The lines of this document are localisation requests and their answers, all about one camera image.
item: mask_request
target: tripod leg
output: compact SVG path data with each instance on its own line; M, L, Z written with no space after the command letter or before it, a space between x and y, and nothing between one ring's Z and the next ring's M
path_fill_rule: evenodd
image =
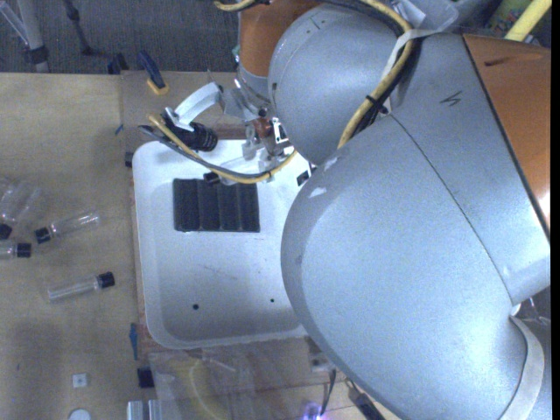
M39 21L33 7L33 0L17 0L17 6L25 26L25 36L29 44L28 58L38 72L48 73L48 51L41 36Z
M76 30L76 34L78 35L78 39L80 40L80 49L82 54L93 54L93 50L91 46L89 46L88 40L86 39L86 35L84 31L81 29L80 25L80 13L74 7L72 0L62 0L64 6L66 8L66 14L68 18L72 20L73 27Z

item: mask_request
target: white round object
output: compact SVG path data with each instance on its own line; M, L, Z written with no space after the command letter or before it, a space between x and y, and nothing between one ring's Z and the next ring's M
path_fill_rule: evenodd
M91 414L85 409L75 409L70 412L68 420L91 420Z

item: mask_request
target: yellow and black clamp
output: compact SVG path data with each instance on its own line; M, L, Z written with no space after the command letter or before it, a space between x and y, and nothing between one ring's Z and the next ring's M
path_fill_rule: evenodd
M159 72L158 65L146 51L142 50L138 54L138 64L148 72L150 76L147 81L148 86L156 95L165 95L169 92L169 86L165 83L163 76Z

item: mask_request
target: plastic bin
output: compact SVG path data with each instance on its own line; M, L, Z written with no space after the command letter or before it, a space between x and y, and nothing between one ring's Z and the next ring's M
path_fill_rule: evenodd
M462 26L482 25L479 20L494 0L393 0L402 4L403 14L416 28L453 31Z

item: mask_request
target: gray carpet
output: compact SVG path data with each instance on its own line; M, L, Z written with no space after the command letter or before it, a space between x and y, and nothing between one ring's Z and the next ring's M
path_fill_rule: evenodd
M5 0L17 11L15 0ZM34 0L53 73L105 74L108 60L80 54L61 0ZM122 53L138 69L144 49L162 70L234 70L237 16L193 0L73 0L87 41L108 55ZM32 72L22 43L0 15L0 72Z

